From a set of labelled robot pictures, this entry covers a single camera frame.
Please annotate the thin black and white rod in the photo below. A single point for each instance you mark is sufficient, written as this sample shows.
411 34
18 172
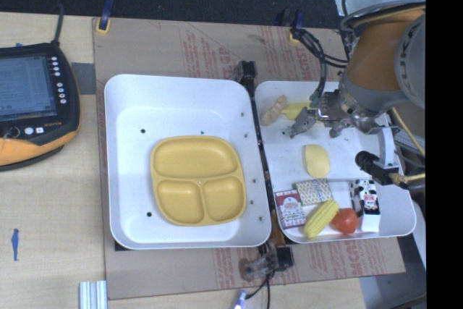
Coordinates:
261 141

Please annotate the pale yellow oval toy food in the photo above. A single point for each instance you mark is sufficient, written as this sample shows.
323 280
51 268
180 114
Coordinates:
317 161

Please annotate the brown cardboard board red print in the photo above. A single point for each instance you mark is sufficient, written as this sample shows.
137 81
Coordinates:
162 47

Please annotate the yellow divided plate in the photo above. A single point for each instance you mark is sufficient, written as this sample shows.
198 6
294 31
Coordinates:
197 179

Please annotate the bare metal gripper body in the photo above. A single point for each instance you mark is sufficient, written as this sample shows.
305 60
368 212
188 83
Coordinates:
338 110

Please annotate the red and white carton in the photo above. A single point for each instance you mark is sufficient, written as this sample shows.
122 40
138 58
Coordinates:
290 210

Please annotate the black and white milk carton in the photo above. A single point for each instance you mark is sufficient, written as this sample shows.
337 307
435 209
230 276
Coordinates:
369 202

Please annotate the white plastic tray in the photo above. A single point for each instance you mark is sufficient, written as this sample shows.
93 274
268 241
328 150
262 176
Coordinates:
347 155
137 173

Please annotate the red tomato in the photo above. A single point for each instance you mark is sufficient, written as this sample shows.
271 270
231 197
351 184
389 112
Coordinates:
346 220

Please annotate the tan ridged toy pastry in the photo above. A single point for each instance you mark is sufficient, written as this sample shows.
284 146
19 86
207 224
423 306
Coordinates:
272 112

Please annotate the yellow squeeze bottle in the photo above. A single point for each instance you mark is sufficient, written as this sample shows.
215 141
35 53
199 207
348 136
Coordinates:
293 110

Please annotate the yellow patterned packet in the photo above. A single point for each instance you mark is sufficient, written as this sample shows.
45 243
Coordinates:
313 191

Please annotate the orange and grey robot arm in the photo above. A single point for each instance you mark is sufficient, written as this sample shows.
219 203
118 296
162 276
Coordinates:
376 58

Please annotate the yellow corn cob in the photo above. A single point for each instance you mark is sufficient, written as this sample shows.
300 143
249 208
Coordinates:
321 219

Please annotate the black cylinder on white bracket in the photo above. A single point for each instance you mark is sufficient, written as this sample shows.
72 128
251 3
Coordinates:
376 164

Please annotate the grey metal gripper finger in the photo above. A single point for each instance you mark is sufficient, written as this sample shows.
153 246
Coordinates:
303 122
337 129

